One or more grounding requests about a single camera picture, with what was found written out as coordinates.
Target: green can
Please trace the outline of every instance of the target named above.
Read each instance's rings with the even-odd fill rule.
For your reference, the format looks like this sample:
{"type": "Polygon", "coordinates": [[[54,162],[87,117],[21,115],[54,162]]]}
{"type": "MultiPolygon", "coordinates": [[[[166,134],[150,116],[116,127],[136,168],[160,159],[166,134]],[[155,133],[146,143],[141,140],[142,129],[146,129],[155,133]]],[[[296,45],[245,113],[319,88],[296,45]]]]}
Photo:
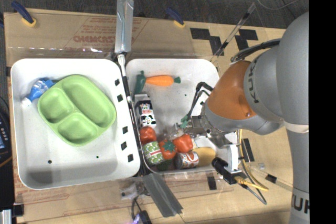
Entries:
{"type": "Polygon", "coordinates": [[[159,164],[164,161],[162,152],[157,141],[149,142],[143,146],[143,152],[150,165],[159,164]]]}

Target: orange carrot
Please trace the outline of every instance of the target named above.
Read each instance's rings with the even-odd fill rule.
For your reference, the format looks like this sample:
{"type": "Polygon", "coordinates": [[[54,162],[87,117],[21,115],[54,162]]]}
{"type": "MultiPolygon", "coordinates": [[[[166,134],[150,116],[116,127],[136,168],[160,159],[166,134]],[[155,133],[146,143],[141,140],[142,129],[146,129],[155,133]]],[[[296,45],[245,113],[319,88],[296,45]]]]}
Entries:
{"type": "Polygon", "coordinates": [[[169,75],[160,75],[146,78],[146,83],[156,85],[156,86],[170,86],[173,83],[181,83],[181,79],[179,77],[173,78],[169,75]]]}

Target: soda can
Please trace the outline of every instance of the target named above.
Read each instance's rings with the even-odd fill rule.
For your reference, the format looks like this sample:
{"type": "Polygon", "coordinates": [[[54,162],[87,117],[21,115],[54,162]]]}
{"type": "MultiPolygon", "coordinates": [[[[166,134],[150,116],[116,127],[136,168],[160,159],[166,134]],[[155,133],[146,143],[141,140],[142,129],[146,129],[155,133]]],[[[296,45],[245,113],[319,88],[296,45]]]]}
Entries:
{"type": "Polygon", "coordinates": [[[177,153],[175,159],[176,169],[193,168],[198,165],[200,159],[196,152],[177,153]]]}
{"type": "Polygon", "coordinates": [[[145,144],[143,146],[143,152],[150,165],[159,164],[164,161],[161,149],[157,141],[145,144]]]}

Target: green divided plate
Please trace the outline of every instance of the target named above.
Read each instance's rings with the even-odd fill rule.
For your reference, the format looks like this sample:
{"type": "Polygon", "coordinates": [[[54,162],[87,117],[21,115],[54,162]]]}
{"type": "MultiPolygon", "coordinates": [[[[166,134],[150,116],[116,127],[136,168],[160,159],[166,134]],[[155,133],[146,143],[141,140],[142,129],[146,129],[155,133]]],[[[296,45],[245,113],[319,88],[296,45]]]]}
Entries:
{"type": "Polygon", "coordinates": [[[38,100],[38,112],[66,143],[82,146],[96,139],[116,120],[110,99],[88,78],[68,76],[38,100]]]}

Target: red tomato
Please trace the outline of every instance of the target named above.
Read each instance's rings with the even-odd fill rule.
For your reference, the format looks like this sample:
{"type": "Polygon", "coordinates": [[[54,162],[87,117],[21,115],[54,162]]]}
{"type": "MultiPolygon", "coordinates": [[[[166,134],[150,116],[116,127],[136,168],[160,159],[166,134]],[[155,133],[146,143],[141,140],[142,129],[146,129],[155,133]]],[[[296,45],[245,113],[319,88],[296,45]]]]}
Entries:
{"type": "Polygon", "coordinates": [[[159,143],[159,147],[161,149],[162,156],[164,159],[172,159],[175,157],[176,149],[173,142],[165,139],[159,143]]]}
{"type": "Polygon", "coordinates": [[[184,134],[173,140],[173,143],[176,147],[177,152],[187,153],[193,149],[193,141],[191,140],[190,135],[184,134]]]}
{"type": "Polygon", "coordinates": [[[156,132],[153,128],[145,126],[140,129],[140,142],[145,145],[156,140],[156,132]]]}

